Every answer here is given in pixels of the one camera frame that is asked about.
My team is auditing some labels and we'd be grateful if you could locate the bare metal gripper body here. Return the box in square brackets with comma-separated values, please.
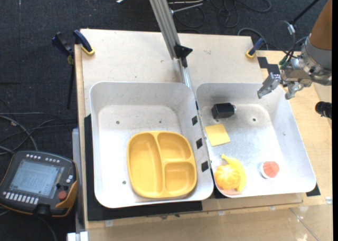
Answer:
[279, 54, 333, 86]

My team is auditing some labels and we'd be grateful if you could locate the black box with silver knob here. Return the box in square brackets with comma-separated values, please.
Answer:
[211, 102, 237, 120]

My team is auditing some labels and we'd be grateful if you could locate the white plastic tray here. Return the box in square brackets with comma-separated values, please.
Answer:
[89, 81, 215, 209]
[195, 82, 317, 199]

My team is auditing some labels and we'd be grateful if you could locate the red and white cup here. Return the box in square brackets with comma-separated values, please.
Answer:
[258, 160, 280, 180]

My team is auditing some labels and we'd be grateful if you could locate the yellow banana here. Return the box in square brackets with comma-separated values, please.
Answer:
[221, 153, 247, 192]

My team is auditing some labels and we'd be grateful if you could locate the peeled orange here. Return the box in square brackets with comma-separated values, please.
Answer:
[213, 164, 241, 190]

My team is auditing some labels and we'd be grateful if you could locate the pale wood board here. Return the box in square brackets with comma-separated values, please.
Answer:
[74, 28, 304, 230]

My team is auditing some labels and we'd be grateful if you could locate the yellow divided plate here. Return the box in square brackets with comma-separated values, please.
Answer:
[126, 130, 199, 199]

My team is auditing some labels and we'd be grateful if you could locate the black cylinder on white bracket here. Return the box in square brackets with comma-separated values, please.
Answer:
[315, 101, 333, 120]

